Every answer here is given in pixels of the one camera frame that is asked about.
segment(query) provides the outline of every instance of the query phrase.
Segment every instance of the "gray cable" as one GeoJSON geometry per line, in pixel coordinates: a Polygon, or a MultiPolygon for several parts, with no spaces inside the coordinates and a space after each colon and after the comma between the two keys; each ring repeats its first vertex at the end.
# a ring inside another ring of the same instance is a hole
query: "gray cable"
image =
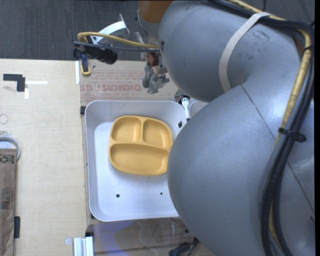
{"type": "Polygon", "coordinates": [[[92,44],[92,43],[86,43],[86,42],[79,42],[79,41],[72,41],[74,45],[79,46],[86,46],[86,47],[93,47],[93,48],[103,48],[103,49],[110,49],[110,50],[119,50],[119,51],[129,51],[129,52],[139,52],[139,53],[159,53],[159,49],[147,49],[147,48],[124,48],[124,47],[116,47],[116,46],[108,46],[103,44],[92,44]]]}
{"type": "Polygon", "coordinates": [[[14,138],[10,138],[7,136],[0,136],[0,142],[11,142],[13,145],[15,145],[17,153],[16,153],[16,159],[19,160],[21,150],[18,142],[14,138]]]}

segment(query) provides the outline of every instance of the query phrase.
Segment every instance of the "white tray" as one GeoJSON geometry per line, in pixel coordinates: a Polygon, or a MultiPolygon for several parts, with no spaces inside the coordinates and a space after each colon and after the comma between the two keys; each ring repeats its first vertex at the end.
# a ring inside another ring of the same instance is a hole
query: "white tray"
{"type": "Polygon", "coordinates": [[[166,173],[134,175],[118,171],[111,165],[108,158],[111,126],[115,119],[124,115],[165,122],[173,141],[187,123],[183,107],[174,101],[91,102],[85,110],[85,129],[92,215],[103,222],[178,217],[170,198],[166,173]]]}

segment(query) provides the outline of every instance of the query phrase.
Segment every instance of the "yellow plate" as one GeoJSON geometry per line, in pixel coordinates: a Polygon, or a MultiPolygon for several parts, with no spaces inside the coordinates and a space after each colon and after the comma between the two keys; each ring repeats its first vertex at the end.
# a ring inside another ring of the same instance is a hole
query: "yellow plate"
{"type": "Polygon", "coordinates": [[[124,115],[111,127],[109,159],[114,168],[137,175],[161,175],[167,171],[173,140],[162,121],[124,115]]]}

